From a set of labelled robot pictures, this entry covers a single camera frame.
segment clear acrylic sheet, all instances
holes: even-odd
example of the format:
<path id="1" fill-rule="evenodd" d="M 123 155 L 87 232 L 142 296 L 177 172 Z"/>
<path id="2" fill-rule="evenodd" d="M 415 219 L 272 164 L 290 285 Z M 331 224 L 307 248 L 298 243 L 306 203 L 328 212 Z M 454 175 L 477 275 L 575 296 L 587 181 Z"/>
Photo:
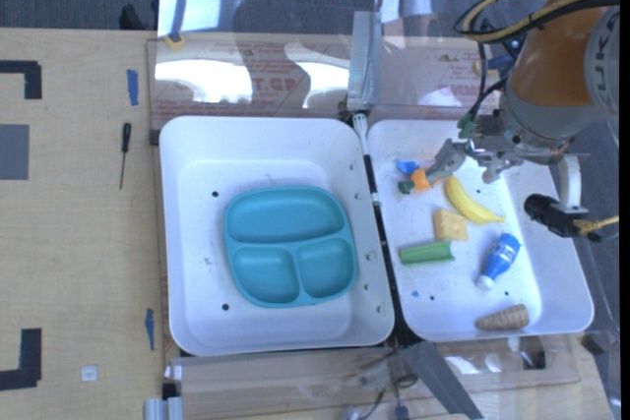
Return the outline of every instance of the clear acrylic sheet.
<path id="1" fill-rule="evenodd" d="M 437 345 L 469 393 L 570 384 L 581 377 L 570 336 L 553 335 Z M 304 409 L 353 406 L 362 414 L 376 403 L 402 401 L 412 413 L 444 413 L 443 406 L 414 403 L 433 396 L 389 347 L 288 351 L 171 359 L 167 378 L 190 418 L 227 418 Z"/>
<path id="2" fill-rule="evenodd" d="M 453 31 L 471 2 L 159 0 L 153 128 L 178 115 L 457 119 L 479 85 L 476 44 Z"/>

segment white tray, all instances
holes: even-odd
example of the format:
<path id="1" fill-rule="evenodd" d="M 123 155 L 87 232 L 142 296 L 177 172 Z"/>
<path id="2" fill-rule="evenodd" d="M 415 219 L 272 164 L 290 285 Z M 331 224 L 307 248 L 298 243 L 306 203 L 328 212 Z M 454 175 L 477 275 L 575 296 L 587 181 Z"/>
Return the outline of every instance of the white tray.
<path id="1" fill-rule="evenodd" d="M 453 210 L 443 183 L 403 195 L 397 187 L 405 176 L 398 160 L 430 164 L 447 138 L 457 140 L 453 121 L 385 120 L 368 133 L 387 241 L 403 313 L 417 335 L 432 341 L 505 337 L 515 334 L 578 332 L 593 319 L 594 307 L 573 241 L 561 238 L 526 215 L 523 202 L 531 193 L 556 197 L 549 169 L 524 163 L 502 172 L 492 184 L 472 159 L 456 172 L 480 203 L 506 217 L 504 223 L 468 222 L 469 239 L 453 241 L 455 261 L 403 265 L 401 249 L 435 241 L 432 215 Z M 492 241 L 507 231 L 523 244 L 512 267 L 483 292 L 474 285 Z M 522 330 L 478 330 L 482 316 L 524 303 L 530 323 Z"/>
<path id="2" fill-rule="evenodd" d="M 555 196 L 547 167 L 525 163 L 493 184 L 469 159 L 457 176 L 474 197 L 505 215 L 503 224 L 468 223 L 469 239 L 452 242 L 456 260 L 402 265 L 402 248 L 434 241 L 433 212 L 451 209 L 442 184 L 403 195 L 396 162 L 432 162 L 453 121 L 384 120 L 368 133 L 372 164 L 404 318 L 418 336 L 456 341 L 520 334 L 577 332 L 594 314 L 575 246 L 530 221 L 531 193 Z M 367 346 L 383 341 L 394 310 L 380 250 L 360 143 L 340 121 L 309 118 L 179 117 L 159 138 L 166 229 L 170 327 L 195 355 Z M 264 308 L 237 290 L 225 256 L 222 214 L 245 191 L 313 185 L 344 206 L 355 240 L 357 280 L 344 296 L 319 305 Z M 474 280 L 492 240 L 509 231 L 523 243 L 494 289 Z M 483 331 L 481 316 L 516 303 L 530 310 L 522 330 Z"/>
<path id="3" fill-rule="evenodd" d="M 394 310 L 358 137 L 330 119 L 178 117 L 159 136 L 173 338 L 195 355 L 367 346 Z M 345 207 L 357 279 L 317 305 L 263 308 L 237 290 L 222 216 L 248 190 L 313 185 Z"/>

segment yellow cable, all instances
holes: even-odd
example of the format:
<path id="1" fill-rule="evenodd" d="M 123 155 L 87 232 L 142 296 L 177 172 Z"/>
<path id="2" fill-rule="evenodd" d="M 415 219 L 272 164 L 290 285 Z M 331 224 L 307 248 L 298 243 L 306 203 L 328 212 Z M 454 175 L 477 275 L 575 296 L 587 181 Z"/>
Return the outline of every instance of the yellow cable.
<path id="1" fill-rule="evenodd" d="M 575 219 L 573 224 L 578 227 L 581 235 L 588 235 L 592 231 L 597 231 L 598 229 L 602 229 L 604 226 L 614 224 L 615 222 L 619 222 L 619 215 L 602 220 Z"/>
<path id="2" fill-rule="evenodd" d="M 468 30 L 471 26 L 471 22 L 473 20 L 473 18 L 478 15 L 488 4 L 492 4 L 494 2 L 498 2 L 499 0 L 483 0 L 482 2 L 480 2 L 479 4 L 477 4 L 474 9 L 472 9 L 464 18 L 464 20 L 462 21 L 462 28 L 464 31 Z M 520 20 L 519 22 L 516 22 L 515 24 L 511 25 L 510 27 L 506 27 L 505 29 L 502 30 L 498 30 L 492 33 L 464 33 L 464 36 L 466 38 L 469 38 L 471 40 L 475 40 L 476 42 L 485 42 L 485 43 L 490 43 L 493 42 L 494 40 L 497 40 L 501 37 L 510 35 L 512 33 L 515 33 L 516 31 L 522 29 L 523 27 L 525 27 L 526 25 L 532 23 L 532 22 L 536 22 L 537 20 L 540 20 L 541 18 L 543 18 L 544 16 L 553 13 L 554 11 L 557 11 L 559 9 L 562 9 L 570 4 L 573 4 L 575 2 L 580 2 L 583 0 L 559 0 L 557 2 L 554 2 L 553 4 L 549 4 L 545 7 L 543 7 L 542 9 L 540 9 L 539 11 L 536 11 L 535 13 L 532 13 L 531 15 L 529 15 L 526 18 L 523 18 L 522 20 Z"/>

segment ice cream cone toy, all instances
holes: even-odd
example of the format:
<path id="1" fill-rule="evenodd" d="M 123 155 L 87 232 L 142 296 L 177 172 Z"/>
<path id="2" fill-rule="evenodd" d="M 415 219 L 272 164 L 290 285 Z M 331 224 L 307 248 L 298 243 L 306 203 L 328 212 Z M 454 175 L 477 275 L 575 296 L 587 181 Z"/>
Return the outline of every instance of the ice cream cone toy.
<path id="1" fill-rule="evenodd" d="M 519 330 L 530 323 L 528 308 L 518 304 L 475 321 L 482 330 Z"/>

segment cable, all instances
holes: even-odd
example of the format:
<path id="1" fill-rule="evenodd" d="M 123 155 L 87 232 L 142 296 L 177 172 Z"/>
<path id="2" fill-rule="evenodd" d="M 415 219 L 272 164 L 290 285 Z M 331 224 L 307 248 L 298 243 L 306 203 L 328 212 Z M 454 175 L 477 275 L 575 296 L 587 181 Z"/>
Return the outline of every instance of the cable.
<path id="1" fill-rule="evenodd" d="M 480 42 L 477 44 L 477 49 L 479 52 L 479 68 L 480 72 L 480 80 L 479 80 L 479 94 L 477 95 L 476 103 L 481 100 L 483 93 L 485 92 L 485 80 L 487 79 L 488 74 L 488 61 L 485 57 L 485 47 Z"/>
<path id="2" fill-rule="evenodd" d="M 598 233 L 589 233 L 587 238 L 592 242 L 607 242 L 608 240 L 613 240 L 615 238 L 619 238 L 619 231 L 616 233 L 611 233 L 609 235 L 600 235 Z"/>
<path id="3" fill-rule="evenodd" d="M 580 235 L 587 236 L 589 233 L 598 231 L 604 226 L 609 226 L 610 224 L 614 224 L 616 222 L 619 222 L 619 215 L 602 220 L 574 219 L 573 225 L 578 228 L 578 233 Z"/>
<path id="4" fill-rule="evenodd" d="M 359 420 L 366 420 L 366 418 L 369 418 L 370 415 L 374 413 L 374 411 L 376 411 L 376 408 L 379 406 L 379 404 L 383 400 L 383 395 L 385 395 L 385 392 L 386 392 L 386 389 L 382 389 L 380 392 L 378 392 L 378 395 L 376 396 L 376 399 L 374 400 L 374 404 L 372 404 L 372 408 L 366 414 L 360 417 Z"/>
<path id="5" fill-rule="evenodd" d="M 481 104 L 484 100 L 486 100 L 494 91 L 498 91 L 505 87 L 507 83 L 507 78 L 502 79 L 501 81 L 497 81 L 490 88 L 485 90 L 483 93 L 479 95 L 476 102 L 472 105 L 469 111 L 462 116 L 462 118 L 457 122 L 457 127 L 460 129 L 459 138 L 460 139 L 468 139 L 473 133 L 474 128 L 474 120 L 476 119 L 476 115 L 478 114 Z"/>
<path id="6" fill-rule="evenodd" d="M 492 23 L 487 18 L 483 19 L 483 22 L 481 23 L 481 29 L 484 30 L 484 31 L 496 30 L 496 28 L 492 25 Z M 510 43 L 511 42 L 515 42 L 516 40 L 517 39 L 511 39 L 510 41 L 504 40 L 503 42 L 501 42 L 501 45 L 503 46 L 503 49 L 505 49 L 506 53 L 508 53 L 508 55 L 515 62 L 516 62 L 517 58 L 519 57 L 519 53 L 518 53 L 518 51 L 515 50 L 515 48 Z"/>
<path id="7" fill-rule="evenodd" d="M 533 28 L 540 29 L 545 23 L 575 11 L 620 4 L 620 0 L 558 0 L 531 13 L 526 18 L 523 18 L 509 27 L 491 31 L 474 30 L 474 20 L 488 5 L 499 1 L 500 0 L 482 0 L 475 4 L 460 16 L 455 23 L 454 30 L 476 42 L 503 42 Z"/>
<path id="8" fill-rule="evenodd" d="M 396 392 L 396 397 L 400 401 L 400 389 L 410 389 L 417 383 L 417 375 L 411 373 L 409 375 L 404 375 L 403 377 L 398 378 L 394 382 L 394 391 Z"/>

